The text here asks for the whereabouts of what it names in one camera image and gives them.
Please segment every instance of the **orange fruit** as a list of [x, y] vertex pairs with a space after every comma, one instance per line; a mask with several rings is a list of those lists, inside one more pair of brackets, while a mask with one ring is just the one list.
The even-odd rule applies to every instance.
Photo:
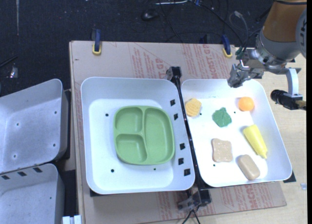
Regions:
[[250, 97], [242, 97], [238, 101], [238, 108], [241, 111], [250, 111], [254, 108], [254, 101]]

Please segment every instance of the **toy food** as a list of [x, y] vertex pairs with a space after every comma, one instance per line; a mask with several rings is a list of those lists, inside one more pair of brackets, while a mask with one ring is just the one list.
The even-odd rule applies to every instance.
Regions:
[[233, 160], [232, 144], [218, 138], [212, 139], [213, 160], [215, 162], [231, 162]]
[[238, 108], [241, 111], [251, 111], [254, 108], [254, 101], [250, 97], [242, 97], [238, 101]]
[[256, 124], [253, 124], [249, 127], [244, 128], [244, 135], [246, 136], [248, 142], [253, 147], [257, 155], [262, 156], [263, 158], [267, 158], [267, 146], [262, 138], [260, 130]]
[[260, 170], [249, 155], [238, 157], [237, 164], [248, 180], [254, 180], [260, 176]]
[[226, 112], [226, 108], [224, 107], [213, 113], [213, 120], [219, 127], [225, 127], [232, 122], [230, 115]]
[[199, 114], [201, 102], [196, 98], [192, 98], [185, 103], [186, 114], [190, 117], [195, 117]]

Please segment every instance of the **computer mouse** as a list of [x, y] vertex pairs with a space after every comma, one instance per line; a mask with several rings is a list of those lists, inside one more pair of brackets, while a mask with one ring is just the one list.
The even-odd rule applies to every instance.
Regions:
[[147, 10], [144, 10], [141, 14], [141, 18], [143, 21], [150, 21], [150, 20], [153, 20], [157, 17], [159, 17], [159, 13], [153, 8], [149, 8]]

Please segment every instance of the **green plate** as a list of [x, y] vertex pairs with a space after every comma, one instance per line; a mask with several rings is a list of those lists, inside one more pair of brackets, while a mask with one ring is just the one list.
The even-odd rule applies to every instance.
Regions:
[[114, 116], [114, 142], [118, 157], [130, 164], [166, 163], [175, 153], [171, 120], [157, 107], [120, 108]]

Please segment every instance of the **white tray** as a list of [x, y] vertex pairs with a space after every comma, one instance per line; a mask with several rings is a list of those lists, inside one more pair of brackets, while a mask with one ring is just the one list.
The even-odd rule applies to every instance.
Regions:
[[0, 174], [59, 159], [67, 131], [68, 100], [60, 80], [0, 97]]
[[[86, 177], [94, 192], [117, 194], [192, 187], [195, 181], [193, 160], [178, 91], [173, 83], [161, 79], [93, 77], [82, 83], [81, 101]], [[131, 105], [159, 107], [168, 113], [175, 136], [175, 154], [169, 162], [133, 165], [118, 158], [114, 145], [114, 115], [119, 108]]]
[[[262, 85], [246, 81], [242, 87], [230, 88], [227, 80], [186, 80], [181, 86], [184, 102], [196, 98], [202, 103], [201, 114], [188, 117], [198, 167], [203, 180], [210, 186], [221, 187], [249, 183], [263, 183], [288, 179], [292, 166], [283, 140], [276, 125], [272, 110]], [[254, 100], [254, 110], [242, 112], [237, 103], [240, 97], [249, 96]], [[225, 107], [232, 123], [219, 127], [212, 114]], [[268, 148], [267, 159], [256, 155], [242, 129], [256, 124]], [[233, 161], [216, 163], [213, 161], [211, 140], [219, 138], [232, 143]], [[260, 177], [249, 181], [236, 163], [240, 155], [249, 154], [260, 169]]]
[[60, 224], [64, 197], [64, 184], [52, 164], [2, 174], [0, 223]]

